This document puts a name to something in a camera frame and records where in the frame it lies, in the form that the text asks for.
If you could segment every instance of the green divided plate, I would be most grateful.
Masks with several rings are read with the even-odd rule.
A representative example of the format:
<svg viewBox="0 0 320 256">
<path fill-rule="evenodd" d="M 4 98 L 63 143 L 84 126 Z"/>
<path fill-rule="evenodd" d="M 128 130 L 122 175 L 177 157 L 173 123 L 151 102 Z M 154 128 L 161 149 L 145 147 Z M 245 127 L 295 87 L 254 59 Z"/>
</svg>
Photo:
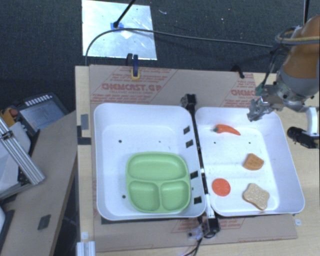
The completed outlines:
<svg viewBox="0 0 320 256">
<path fill-rule="evenodd" d="M 129 200 L 138 211 L 179 212 L 190 202 L 188 168 L 177 154 L 136 153 L 126 163 L 125 178 Z"/>
</svg>

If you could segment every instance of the metal plate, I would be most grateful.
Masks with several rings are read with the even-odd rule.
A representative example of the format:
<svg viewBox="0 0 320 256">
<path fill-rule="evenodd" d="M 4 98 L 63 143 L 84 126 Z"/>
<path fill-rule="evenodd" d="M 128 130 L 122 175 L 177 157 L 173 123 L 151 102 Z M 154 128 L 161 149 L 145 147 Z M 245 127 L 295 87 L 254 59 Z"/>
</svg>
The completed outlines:
<svg viewBox="0 0 320 256">
<path fill-rule="evenodd" d="M 82 0 L 83 55 L 91 41 L 99 34 L 112 30 L 112 24 L 128 5 L 124 3 Z M 153 30 L 150 7 L 132 5 L 120 22 L 122 28 Z M 118 31 L 103 35 L 91 46 L 88 56 L 126 58 L 137 54 L 142 60 L 157 60 L 153 33 Z"/>
</svg>

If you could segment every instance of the white tray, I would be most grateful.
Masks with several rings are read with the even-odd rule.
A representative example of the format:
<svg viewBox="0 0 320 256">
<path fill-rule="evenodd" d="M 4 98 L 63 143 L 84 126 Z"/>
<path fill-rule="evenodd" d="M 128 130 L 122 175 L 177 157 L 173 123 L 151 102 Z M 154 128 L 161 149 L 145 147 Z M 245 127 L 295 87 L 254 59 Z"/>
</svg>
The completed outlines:
<svg viewBox="0 0 320 256">
<path fill-rule="evenodd" d="M 209 202 L 206 202 L 192 118 L 184 108 L 99 105 L 94 111 L 94 132 L 97 208 L 101 216 L 111 221 L 194 218 L 204 212 L 206 204 L 226 217 L 302 211 L 305 200 L 279 117 L 270 113 L 262 120 L 250 122 L 247 113 L 245 108 L 203 107 L 195 114 L 209 191 Z M 212 129 L 217 124 L 229 125 L 241 135 L 215 133 Z M 190 141 L 193 145 L 186 147 Z M 140 152 L 177 154 L 185 160 L 190 174 L 197 172 L 197 177 L 190 179 L 191 200 L 184 210 L 145 213 L 131 205 L 126 189 L 126 163 Z M 242 166 L 249 153 L 264 160 L 261 169 L 252 171 Z M 217 178 L 230 183 L 229 195 L 218 196 L 213 192 L 211 184 Z M 249 183 L 256 183 L 269 192 L 264 211 L 242 198 Z"/>
<path fill-rule="evenodd" d="M 179 106 L 100 104 L 94 111 L 97 208 L 108 220 L 194 218 L 206 207 L 191 115 Z M 191 200 L 180 212 L 145 213 L 128 199 L 126 163 L 135 153 L 168 152 L 184 159 L 189 173 Z"/>
<path fill-rule="evenodd" d="M 280 118 L 272 112 L 250 122 L 247 113 L 245 108 L 202 107 L 195 114 L 212 208 L 227 217 L 302 211 L 305 200 Z M 213 132 L 218 124 L 229 125 L 241 135 Z M 264 160 L 261 169 L 242 166 L 249 153 Z M 211 184 L 217 178 L 230 183 L 229 195 L 213 192 Z M 249 183 L 269 192 L 264 211 L 242 198 Z"/>
</svg>

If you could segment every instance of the red circular food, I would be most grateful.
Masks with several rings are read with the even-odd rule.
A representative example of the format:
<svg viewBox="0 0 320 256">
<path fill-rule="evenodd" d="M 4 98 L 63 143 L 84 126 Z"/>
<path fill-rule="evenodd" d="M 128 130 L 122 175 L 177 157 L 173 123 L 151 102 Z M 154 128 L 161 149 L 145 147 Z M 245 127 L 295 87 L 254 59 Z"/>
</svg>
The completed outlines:
<svg viewBox="0 0 320 256">
<path fill-rule="evenodd" d="M 212 190 L 218 196 L 225 197 L 230 193 L 231 187 L 224 178 L 217 178 L 212 182 Z"/>
</svg>

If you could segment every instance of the cookie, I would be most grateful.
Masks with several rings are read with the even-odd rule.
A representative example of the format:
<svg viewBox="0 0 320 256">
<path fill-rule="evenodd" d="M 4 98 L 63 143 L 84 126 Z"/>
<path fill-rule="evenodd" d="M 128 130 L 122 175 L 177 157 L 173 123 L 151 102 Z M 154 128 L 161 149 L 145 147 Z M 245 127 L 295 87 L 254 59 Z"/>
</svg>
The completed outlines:
<svg viewBox="0 0 320 256">
<path fill-rule="evenodd" d="M 260 210 L 265 210 L 268 206 L 269 193 L 255 183 L 250 183 L 243 193 L 243 199 L 253 204 Z"/>
<path fill-rule="evenodd" d="M 251 170 L 251 171 L 256 171 L 259 170 L 263 165 L 265 161 L 263 161 L 261 158 L 257 157 L 255 154 L 248 154 L 243 167 Z"/>
</svg>

